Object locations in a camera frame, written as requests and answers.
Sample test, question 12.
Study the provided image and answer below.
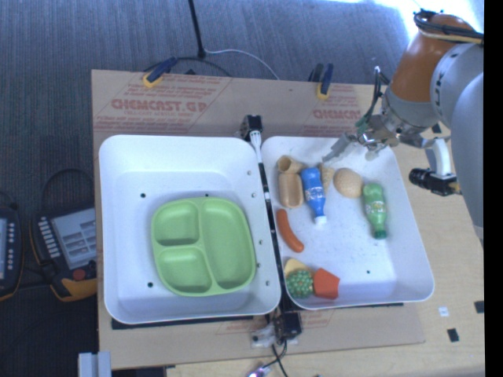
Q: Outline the black cylinder on white bracket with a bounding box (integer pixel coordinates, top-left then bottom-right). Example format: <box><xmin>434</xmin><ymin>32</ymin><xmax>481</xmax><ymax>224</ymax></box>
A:
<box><xmin>408</xmin><ymin>137</ymin><xmax>461</xmax><ymax>197</ymax></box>

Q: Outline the yellow cheese wedge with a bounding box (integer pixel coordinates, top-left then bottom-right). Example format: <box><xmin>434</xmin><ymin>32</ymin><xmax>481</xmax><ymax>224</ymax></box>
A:
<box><xmin>283</xmin><ymin>258</ymin><xmax>314</xmax><ymax>278</ymax></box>

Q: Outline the tan bread bun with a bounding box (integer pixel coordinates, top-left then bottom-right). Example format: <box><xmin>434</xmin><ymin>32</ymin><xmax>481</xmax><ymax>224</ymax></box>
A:
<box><xmin>277</xmin><ymin>172</ymin><xmax>305</xmax><ymax>209</ymax></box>

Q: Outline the green bottle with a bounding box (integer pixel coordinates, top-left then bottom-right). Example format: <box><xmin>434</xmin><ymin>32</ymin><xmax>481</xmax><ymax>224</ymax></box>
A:
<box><xmin>361</xmin><ymin>182</ymin><xmax>390</xmax><ymax>240</ymax></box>

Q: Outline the orange carrot piece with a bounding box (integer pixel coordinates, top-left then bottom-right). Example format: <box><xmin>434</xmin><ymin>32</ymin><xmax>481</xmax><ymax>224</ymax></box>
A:
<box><xmin>312</xmin><ymin>267</ymin><xmax>341</xmax><ymax>301</ymax></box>

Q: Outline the orange sausage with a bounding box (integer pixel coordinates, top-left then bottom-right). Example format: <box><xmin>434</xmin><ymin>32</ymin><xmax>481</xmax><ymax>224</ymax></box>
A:
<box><xmin>275</xmin><ymin>208</ymin><xmax>306</xmax><ymax>254</ymax></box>

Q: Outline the round tan bread roll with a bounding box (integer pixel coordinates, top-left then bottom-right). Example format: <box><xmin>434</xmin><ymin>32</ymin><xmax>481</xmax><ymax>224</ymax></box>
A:
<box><xmin>332</xmin><ymin>167</ymin><xmax>364</xmax><ymax>200</ymax></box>

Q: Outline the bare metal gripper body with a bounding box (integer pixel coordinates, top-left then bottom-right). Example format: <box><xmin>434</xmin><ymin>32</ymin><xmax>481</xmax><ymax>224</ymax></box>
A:
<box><xmin>354</xmin><ymin>112</ymin><xmax>426</xmax><ymax>151</ymax></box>

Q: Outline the beige waffle cone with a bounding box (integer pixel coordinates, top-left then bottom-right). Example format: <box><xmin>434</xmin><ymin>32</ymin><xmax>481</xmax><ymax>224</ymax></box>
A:
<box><xmin>318</xmin><ymin>163</ymin><xmax>336</xmax><ymax>194</ymax></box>

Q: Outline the blue bottle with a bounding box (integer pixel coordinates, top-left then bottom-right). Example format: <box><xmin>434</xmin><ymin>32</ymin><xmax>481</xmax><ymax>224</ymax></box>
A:
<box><xmin>299</xmin><ymin>167</ymin><xmax>329</xmax><ymax>225</ymax></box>

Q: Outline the black block with thin wires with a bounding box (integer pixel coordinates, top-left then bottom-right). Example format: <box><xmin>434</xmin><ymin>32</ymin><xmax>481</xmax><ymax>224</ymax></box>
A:
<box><xmin>240</xmin><ymin>114</ymin><xmax>264</xmax><ymax>141</ymax></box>
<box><xmin>274</xmin><ymin>311</ymin><xmax>303</xmax><ymax>340</ymax></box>

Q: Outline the green divided plate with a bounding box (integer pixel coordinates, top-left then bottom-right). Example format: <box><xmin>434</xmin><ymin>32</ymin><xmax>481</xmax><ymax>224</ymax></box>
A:
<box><xmin>150</xmin><ymin>196</ymin><xmax>258</xmax><ymax>298</ymax></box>

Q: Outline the white plastic tray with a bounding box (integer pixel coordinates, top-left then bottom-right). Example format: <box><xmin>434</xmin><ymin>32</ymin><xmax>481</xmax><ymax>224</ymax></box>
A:
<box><xmin>259</xmin><ymin>135</ymin><xmax>436</xmax><ymax>311</ymax></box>
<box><xmin>97</xmin><ymin>134</ymin><xmax>283</xmax><ymax>325</ymax></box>

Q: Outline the brown cardboard board red print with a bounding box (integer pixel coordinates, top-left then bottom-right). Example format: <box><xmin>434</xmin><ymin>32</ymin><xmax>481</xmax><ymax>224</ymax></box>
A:
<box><xmin>90</xmin><ymin>68</ymin><xmax>427</xmax><ymax>371</ymax></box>

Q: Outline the thin black and white rod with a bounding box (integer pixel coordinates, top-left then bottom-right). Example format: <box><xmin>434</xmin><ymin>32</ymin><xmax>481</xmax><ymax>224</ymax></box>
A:
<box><xmin>249</xmin><ymin>130</ymin><xmax>291</xmax><ymax>310</ymax></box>

